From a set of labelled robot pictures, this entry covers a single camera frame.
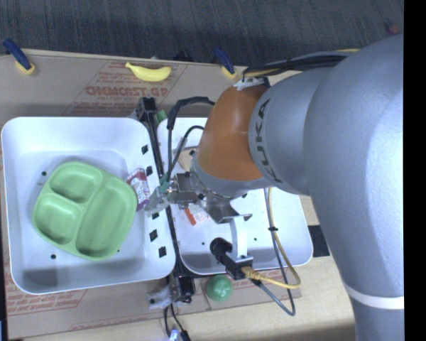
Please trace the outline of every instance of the banana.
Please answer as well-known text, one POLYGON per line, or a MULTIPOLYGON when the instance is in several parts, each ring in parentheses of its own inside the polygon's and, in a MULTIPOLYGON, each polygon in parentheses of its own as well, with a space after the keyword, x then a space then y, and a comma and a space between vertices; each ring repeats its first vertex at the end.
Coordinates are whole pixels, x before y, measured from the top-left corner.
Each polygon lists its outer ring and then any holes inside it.
POLYGON ((151 68, 132 65, 130 62, 126 62, 125 67, 133 71, 133 74, 138 79, 147 82, 158 82, 165 80, 167 77, 169 77, 170 71, 172 70, 170 67, 161 67, 152 70, 151 68))

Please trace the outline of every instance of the white object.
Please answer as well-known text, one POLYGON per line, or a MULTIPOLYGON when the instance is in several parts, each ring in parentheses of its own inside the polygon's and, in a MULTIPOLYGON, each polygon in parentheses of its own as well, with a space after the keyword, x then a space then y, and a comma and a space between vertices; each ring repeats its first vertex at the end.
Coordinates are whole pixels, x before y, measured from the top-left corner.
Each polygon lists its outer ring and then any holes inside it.
POLYGON ((123 179, 137 167, 151 167, 148 184, 153 190, 158 174, 142 123, 130 118, 20 117, 6 123, 1 145, 11 275, 22 291, 42 294, 147 281, 173 270, 175 252, 165 211, 155 219, 138 211, 120 252, 103 261, 58 249, 31 222, 45 181, 67 161, 82 161, 123 179))
MULTIPOLYGON (((204 126, 205 118, 177 118, 172 135, 172 147, 175 148, 185 132, 193 125, 204 126)), ((161 157, 165 170, 168 169, 168 130, 167 121, 162 121, 157 130, 161 147, 161 157)), ((185 148, 196 147, 202 131, 193 130, 187 138, 185 148)), ((184 170, 179 163, 174 173, 184 170)), ((307 228, 305 214, 297 195, 273 189, 273 216, 279 229, 278 236, 293 266, 306 264, 312 258, 312 240, 307 228)), ((248 255, 253 256, 253 268, 278 268, 271 233, 268 231, 268 217, 263 190, 252 190, 245 198, 232 201, 239 214, 252 214, 244 224, 248 242, 248 255)), ((175 232, 180 248, 180 257, 186 267, 195 274, 209 275, 224 273, 224 266, 218 264, 209 250, 210 243, 216 237, 222 237, 232 243, 229 224, 217 224, 213 220, 191 225, 185 211, 177 205, 171 205, 175 232)))

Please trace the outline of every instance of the hole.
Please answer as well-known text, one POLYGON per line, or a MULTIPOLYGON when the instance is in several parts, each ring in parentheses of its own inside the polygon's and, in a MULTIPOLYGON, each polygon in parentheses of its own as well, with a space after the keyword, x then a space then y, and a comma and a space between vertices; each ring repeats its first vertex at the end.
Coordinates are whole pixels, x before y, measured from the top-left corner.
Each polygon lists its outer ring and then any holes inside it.
POLYGON ((152 242, 154 239, 156 239, 158 237, 158 232, 156 230, 153 230, 150 233, 150 241, 152 242))
POLYGON ((159 248, 159 257, 162 258, 163 256, 167 255, 167 251, 165 249, 165 247, 160 247, 159 248))

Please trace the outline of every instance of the brown cylindrical joint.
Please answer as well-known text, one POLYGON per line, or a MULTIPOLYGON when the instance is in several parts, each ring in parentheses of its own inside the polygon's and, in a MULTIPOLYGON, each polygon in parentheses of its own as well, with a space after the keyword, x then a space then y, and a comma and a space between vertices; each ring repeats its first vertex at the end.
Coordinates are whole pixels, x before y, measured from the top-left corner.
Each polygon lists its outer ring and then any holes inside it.
POLYGON ((266 87, 230 87, 222 93, 205 124, 197 162, 202 170, 225 180, 256 180, 262 177, 251 157, 249 121, 266 87))

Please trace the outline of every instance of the white band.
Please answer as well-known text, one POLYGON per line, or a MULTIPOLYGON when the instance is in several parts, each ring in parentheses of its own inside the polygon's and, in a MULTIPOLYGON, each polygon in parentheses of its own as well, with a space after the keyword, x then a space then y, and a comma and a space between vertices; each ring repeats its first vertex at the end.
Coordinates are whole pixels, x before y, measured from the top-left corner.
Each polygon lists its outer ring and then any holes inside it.
POLYGON ((374 308, 382 308, 386 310, 404 309, 404 296, 394 298, 368 296, 367 294, 355 291, 355 289, 350 288, 345 283, 343 284, 349 296, 351 296, 354 300, 363 303, 364 305, 368 305, 369 307, 374 308))

